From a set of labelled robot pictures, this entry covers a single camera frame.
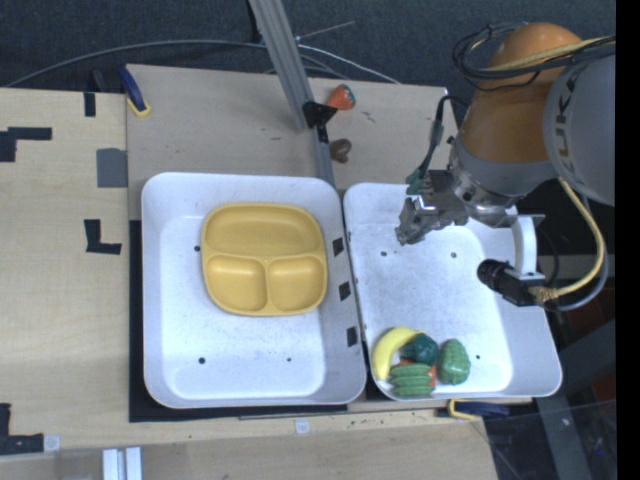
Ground brown toy food lump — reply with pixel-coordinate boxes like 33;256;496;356
328;138;353;165

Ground pale wood board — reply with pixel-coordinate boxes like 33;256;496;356
125;63;534;420

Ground light green grapes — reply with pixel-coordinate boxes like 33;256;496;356
436;338;473;386

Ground green pea pods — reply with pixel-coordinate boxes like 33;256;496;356
388;362;436;399

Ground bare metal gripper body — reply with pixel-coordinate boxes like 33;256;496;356
413;168;522;230

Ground black cylinder on white bracket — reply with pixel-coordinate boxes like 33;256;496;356
476;212;547;308

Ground dark green broccoli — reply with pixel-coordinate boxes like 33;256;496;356
399;332;441;365

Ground yellow banana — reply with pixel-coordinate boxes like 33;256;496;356
371;325;426;382

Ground yellow divided plate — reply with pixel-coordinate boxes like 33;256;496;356
200;202;329;318

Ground white plastic tray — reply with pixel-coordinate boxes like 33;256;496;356
140;171;368;410
342;181;564;402

